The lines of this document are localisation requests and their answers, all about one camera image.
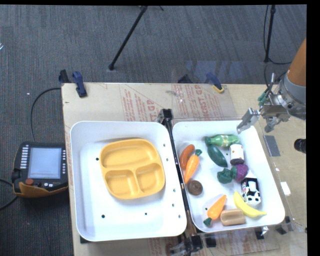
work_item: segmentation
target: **yellow plate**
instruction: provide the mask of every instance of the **yellow plate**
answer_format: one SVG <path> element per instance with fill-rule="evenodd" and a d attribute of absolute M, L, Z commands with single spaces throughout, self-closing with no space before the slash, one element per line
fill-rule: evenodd
<path fill-rule="evenodd" d="M 165 171 L 156 147 L 141 138 L 111 142 L 100 152 L 100 167 L 109 192 L 118 199 L 136 199 L 159 192 Z"/>

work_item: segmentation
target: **purple toy vegetable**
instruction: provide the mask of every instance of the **purple toy vegetable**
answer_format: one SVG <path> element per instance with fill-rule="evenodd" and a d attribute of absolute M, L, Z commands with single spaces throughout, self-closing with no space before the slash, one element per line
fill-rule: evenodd
<path fill-rule="evenodd" d="M 236 182 L 241 182 L 248 174 L 249 167 L 244 163 L 239 163 L 231 168 L 231 177 Z"/>

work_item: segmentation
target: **dark gray floor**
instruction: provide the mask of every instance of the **dark gray floor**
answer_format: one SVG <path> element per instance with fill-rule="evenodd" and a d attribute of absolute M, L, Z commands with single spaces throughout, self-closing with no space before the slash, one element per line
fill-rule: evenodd
<path fill-rule="evenodd" d="M 140 13 L 135 5 L 0 5 L 0 178 L 10 181 L 16 151 L 32 141 L 30 111 L 60 71 L 85 82 L 265 84 L 290 66 L 307 35 L 307 5 L 276 5 L 269 60 L 271 5 L 149 6 L 115 63 L 108 65 Z M 64 142 L 61 94 L 34 105 L 37 142 Z M 14 197 L 0 183 L 0 205 Z M 18 198 L 0 211 L 0 255 L 73 255 L 69 194 Z"/>

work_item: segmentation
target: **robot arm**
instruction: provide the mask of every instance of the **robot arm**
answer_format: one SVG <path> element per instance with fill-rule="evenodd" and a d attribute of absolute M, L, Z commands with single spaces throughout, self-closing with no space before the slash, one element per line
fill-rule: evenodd
<path fill-rule="evenodd" d="M 290 116 L 306 120 L 306 63 L 307 38 L 301 44 L 275 92 L 271 92 L 275 82 L 272 74 L 271 84 L 258 99 L 260 109 L 248 109 L 242 117 L 242 122 L 237 126 L 238 134 L 253 125 L 259 116 L 266 120 L 264 128 L 266 133 L 271 132 L 281 121 L 289 121 Z"/>

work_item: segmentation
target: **toy hot dog bun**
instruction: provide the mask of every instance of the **toy hot dog bun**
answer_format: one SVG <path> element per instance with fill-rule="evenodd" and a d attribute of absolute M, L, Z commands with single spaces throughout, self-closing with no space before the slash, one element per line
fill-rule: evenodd
<path fill-rule="evenodd" d="M 223 210 L 220 214 L 220 220 L 224 226 L 246 223 L 244 212 L 238 208 Z"/>

